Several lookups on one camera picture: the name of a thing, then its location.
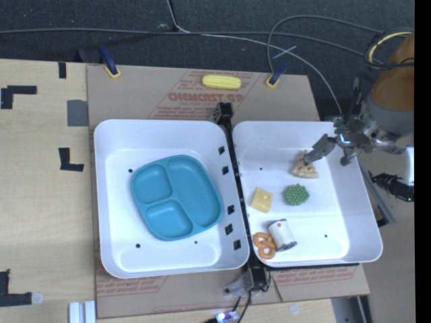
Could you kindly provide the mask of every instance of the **blue clamp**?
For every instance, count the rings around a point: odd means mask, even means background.
[[[116,79],[121,75],[119,69],[117,69],[117,65],[115,65],[115,61],[109,53],[108,49],[104,46],[98,46],[97,51],[99,52],[100,57],[102,57],[103,62],[105,62],[105,71],[112,79]]]
[[[265,86],[268,87],[269,89],[275,88],[279,82],[280,75],[284,74],[287,68],[288,68],[288,63],[287,62],[282,63],[277,68],[277,71],[275,71],[275,73],[267,79],[267,81],[265,82]]]

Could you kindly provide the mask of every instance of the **blue plate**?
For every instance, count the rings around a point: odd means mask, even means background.
[[[195,158],[175,155],[139,168],[131,181],[137,208],[161,240],[179,240],[213,227],[223,203],[207,170]]]

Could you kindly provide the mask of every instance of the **light wood surface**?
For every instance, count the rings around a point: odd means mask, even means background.
[[[69,302],[95,300],[88,127],[67,126],[67,101],[87,100],[86,66],[0,60],[0,87],[37,85],[0,110],[0,271],[38,305],[0,308],[0,322],[67,322]],[[60,170],[60,147],[83,172]],[[216,310],[98,320],[204,322]],[[335,322],[330,299],[251,306],[243,322]]]

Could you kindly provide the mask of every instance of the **yellow sponge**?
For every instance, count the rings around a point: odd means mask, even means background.
[[[271,208],[272,194],[263,189],[256,188],[250,206],[260,210],[261,212],[268,213]]]

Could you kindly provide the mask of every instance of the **white tray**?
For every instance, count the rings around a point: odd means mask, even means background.
[[[94,146],[100,253],[111,275],[133,278],[218,271],[239,268],[248,260],[250,248],[229,149],[218,125],[107,120],[97,126]],[[189,155],[202,163],[222,197],[224,214],[207,231],[167,242],[146,227],[130,181],[134,170],[172,155]]]
[[[251,234],[266,232],[270,223],[287,219],[297,245],[277,252],[263,263],[272,267],[372,262],[383,249],[366,187],[356,159],[340,165],[340,147],[312,164],[318,178],[291,175],[300,154],[310,151],[325,134],[333,136],[331,122],[241,122],[233,131],[235,152]],[[310,198],[288,205],[287,186],[305,186]],[[256,187],[271,192],[268,213],[249,203]]]

